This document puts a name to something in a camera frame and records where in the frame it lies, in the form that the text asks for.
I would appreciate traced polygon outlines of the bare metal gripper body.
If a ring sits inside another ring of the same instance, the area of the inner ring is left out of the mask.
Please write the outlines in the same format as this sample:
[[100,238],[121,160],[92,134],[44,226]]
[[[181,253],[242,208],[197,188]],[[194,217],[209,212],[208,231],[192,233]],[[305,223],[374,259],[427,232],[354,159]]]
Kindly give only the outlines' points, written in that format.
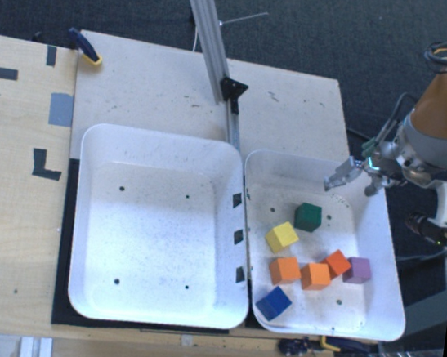
[[402,145],[399,138],[367,141],[363,169],[376,185],[396,186],[411,182],[421,187],[430,184],[440,171],[439,167],[426,163],[408,141]]

